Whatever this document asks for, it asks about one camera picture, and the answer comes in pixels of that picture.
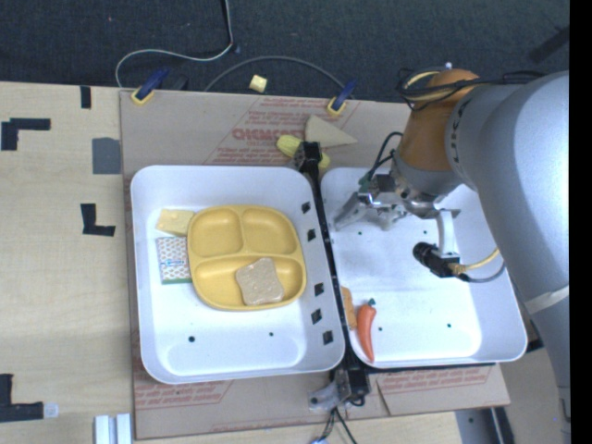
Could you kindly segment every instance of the small yellow cube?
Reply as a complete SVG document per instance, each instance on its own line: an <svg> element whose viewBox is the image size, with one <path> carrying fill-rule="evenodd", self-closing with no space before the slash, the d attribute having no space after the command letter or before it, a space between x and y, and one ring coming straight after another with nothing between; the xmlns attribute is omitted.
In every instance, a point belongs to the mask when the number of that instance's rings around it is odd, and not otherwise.
<svg viewBox="0 0 592 444"><path fill-rule="evenodd" d="M252 91L256 91L259 93L265 92L265 87L267 85L267 79L262 78L261 76L257 76L256 74L251 79L251 83L249 84L249 89Z"/></svg>

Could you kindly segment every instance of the black tape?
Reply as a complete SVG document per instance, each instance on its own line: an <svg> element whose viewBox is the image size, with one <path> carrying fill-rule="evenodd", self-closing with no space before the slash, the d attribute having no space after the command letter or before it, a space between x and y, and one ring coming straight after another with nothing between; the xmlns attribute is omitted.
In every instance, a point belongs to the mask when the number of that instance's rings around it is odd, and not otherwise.
<svg viewBox="0 0 592 444"><path fill-rule="evenodd" d="M17 130L49 130L51 118L11 118L10 123Z"/></svg>
<svg viewBox="0 0 592 444"><path fill-rule="evenodd" d="M2 122L2 135L0 139L0 148L3 152L17 151L19 144L19 131L9 122Z"/></svg>
<svg viewBox="0 0 592 444"><path fill-rule="evenodd" d="M50 118L11 118L2 122L0 149L2 151L17 151L19 144L19 130L49 130L52 127Z"/></svg>
<svg viewBox="0 0 592 444"><path fill-rule="evenodd" d="M12 375L0 374L0 423L43 419L43 402L13 403Z"/></svg>
<svg viewBox="0 0 592 444"><path fill-rule="evenodd" d="M80 108L90 109L93 107L91 88L87 85L80 86Z"/></svg>
<svg viewBox="0 0 592 444"><path fill-rule="evenodd" d="M82 233L86 235L103 235L105 237L113 237L115 235L115 226L97 226L96 225L96 204L82 203L80 205L82 211L82 222L84 228Z"/></svg>
<svg viewBox="0 0 592 444"><path fill-rule="evenodd" d="M119 140L112 138L92 139L92 173L121 173L121 148Z"/></svg>

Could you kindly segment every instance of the white tray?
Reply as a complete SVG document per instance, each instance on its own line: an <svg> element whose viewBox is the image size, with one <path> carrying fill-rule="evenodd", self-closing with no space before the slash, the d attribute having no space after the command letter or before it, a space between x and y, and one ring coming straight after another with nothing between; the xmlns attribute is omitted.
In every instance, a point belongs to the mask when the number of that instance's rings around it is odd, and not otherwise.
<svg viewBox="0 0 592 444"><path fill-rule="evenodd" d="M335 168L322 193L341 286L357 307L370 298L377 315L372 339L377 368L482 364L518 359L526 347L524 323L507 274L488 283L439 278L413 258L419 241L438 243L436 220L407 216L385 231L376 213L339 231L332 220L358 189L360 168ZM461 186L440 205L462 212L454 220L462 262L474 263L495 248L477 195ZM501 259L471 273L487 278ZM351 344L367 362L355 331Z"/></svg>
<svg viewBox="0 0 592 444"><path fill-rule="evenodd" d="M130 195L142 362L156 380L312 373L340 362L345 341L313 193L303 175L286 167L148 166L134 176ZM297 301L228 312L204 304L191 283L161 284L155 242L166 236L155 229L161 210L197 212L221 204L265 205L291 220L307 274Z"/></svg>

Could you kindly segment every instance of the blue clamp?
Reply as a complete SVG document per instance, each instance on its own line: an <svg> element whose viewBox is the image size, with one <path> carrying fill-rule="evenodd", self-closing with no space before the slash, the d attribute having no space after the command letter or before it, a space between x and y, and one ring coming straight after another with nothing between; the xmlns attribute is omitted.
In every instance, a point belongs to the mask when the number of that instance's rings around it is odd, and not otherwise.
<svg viewBox="0 0 592 444"><path fill-rule="evenodd" d="M168 76L169 68L158 69L146 80L146 82L131 93L131 100L134 104L144 105L154 96L154 89L158 89L163 80Z"/></svg>
<svg viewBox="0 0 592 444"><path fill-rule="evenodd" d="M355 88L357 82L358 81L356 79L350 80L347 84L345 84L343 90L329 101L329 104L327 105L327 112L332 117L338 117L341 115L341 112L343 112L343 109L346 105L345 100L350 95L352 95L353 89Z"/></svg>

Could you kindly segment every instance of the toy carrot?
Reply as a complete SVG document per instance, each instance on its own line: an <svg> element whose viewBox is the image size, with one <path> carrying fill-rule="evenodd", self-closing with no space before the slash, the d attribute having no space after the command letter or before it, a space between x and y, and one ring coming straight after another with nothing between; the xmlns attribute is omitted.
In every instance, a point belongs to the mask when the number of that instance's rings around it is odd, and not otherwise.
<svg viewBox="0 0 592 444"><path fill-rule="evenodd" d="M366 304L363 304L358 309L358 338L360 339L360 345L362 350L368 357L370 362L374 361L374 350L372 349L372 323L376 317L376 308L374 305L376 302L371 299Z"/></svg>

